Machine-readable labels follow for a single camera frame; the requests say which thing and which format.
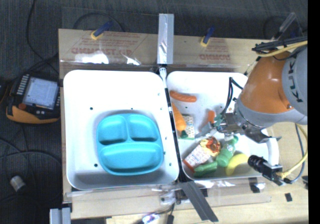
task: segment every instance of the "blue clamp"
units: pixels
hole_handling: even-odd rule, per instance
[[[207,46],[208,45],[210,37],[212,36],[214,31],[215,31],[215,28],[213,26],[211,26],[208,29],[206,35],[203,36],[202,39],[201,39],[201,42],[200,42],[201,46]]]
[[[97,30],[93,31],[91,33],[91,38],[94,40],[97,40],[103,35],[103,32],[106,30],[109,30],[112,26],[112,21],[106,22],[103,26],[98,28]]]

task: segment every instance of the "control button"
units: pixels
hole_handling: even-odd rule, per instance
[[[18,108],[20,110],[25,110],[27,108],[27,106],[24,103],[19,103]]]

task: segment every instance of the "yellow banana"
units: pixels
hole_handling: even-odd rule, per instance
[[[236,154],[234,155],[230,161],[229,164],[227,165],[227,167],[225,168],[225,173],[227,176],[230,176],[234,173],[235,168],[243,163],[248,162],[248,156],[244,153],[240,153],[240,154]]]

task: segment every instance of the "turquoise plate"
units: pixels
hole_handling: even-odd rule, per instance
[[[159,129],[142,114],[116,114],[102,119],[96,145],[100,164],[113,175],[147,174],[164,160]]]

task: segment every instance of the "orange hot dog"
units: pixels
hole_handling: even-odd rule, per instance
[[[180,93],[173,91],[173,90],[170,91],[170,96],[173,99],[181,101],[181,102],[196,102],[197,101],[197,97],[194,95],[180,94]]]

